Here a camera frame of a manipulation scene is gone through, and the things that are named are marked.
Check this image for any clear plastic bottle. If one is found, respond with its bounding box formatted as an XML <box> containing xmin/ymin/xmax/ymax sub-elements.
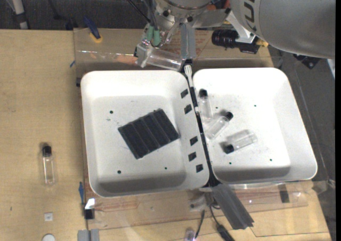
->
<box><xmin>145</xmin><ymin>47</ymin><xmax>186</xmax><ymax>71</ymax></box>

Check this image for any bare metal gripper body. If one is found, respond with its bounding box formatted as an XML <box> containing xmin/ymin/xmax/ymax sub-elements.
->
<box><xmin>155</xmin><ymin>3</ymin><xmax>230</xmax><ymax>46</ymax></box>

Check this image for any thin black and white rod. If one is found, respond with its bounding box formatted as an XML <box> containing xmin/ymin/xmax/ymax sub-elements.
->
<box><xmin>183</xmin><ymin>65</ymin><xmax>214</xmax><ymax>182</ymax></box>

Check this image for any clear bottle with black cap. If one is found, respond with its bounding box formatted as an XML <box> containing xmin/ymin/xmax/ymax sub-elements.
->
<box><xmin>223</xmin><ymin>130</ymin><xmax>258</xmax><ymax>155</ymax></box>
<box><xmin>41</xmin><ymin>143</ymin><xmax>58</xmax><ymax>186</ymax></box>
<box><xmin>205</xmin><ymin>111</ymin><xmax>234</xmax><ymax>140</ymax></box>
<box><xmin>198</xmin><ymin>89</ymin><xmax>214</xmax><ymax>124</ymax></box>

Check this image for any white plastic tray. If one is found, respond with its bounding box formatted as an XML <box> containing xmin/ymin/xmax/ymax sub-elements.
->
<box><xmin>80</xmin><ymin>70</ymin><xmax>210</xmax><ymax>198</ymax></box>
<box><xmin>192</xmin><ymin>67</ymin><xmax>318</xmax><ymax>185</ymax></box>

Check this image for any black cylinder on white bracket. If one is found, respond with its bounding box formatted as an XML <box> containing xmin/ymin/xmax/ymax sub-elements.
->
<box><xmin>212</xmin><ymin>12</ymin><xmax>261</xmax><ymax>55</ymax></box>

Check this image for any black ribbed rectangular holder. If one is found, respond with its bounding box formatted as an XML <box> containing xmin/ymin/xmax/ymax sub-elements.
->
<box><xmin>117</xmin><ymin>108</ymin><xmax>181</xmax><ymax>160</ymax></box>

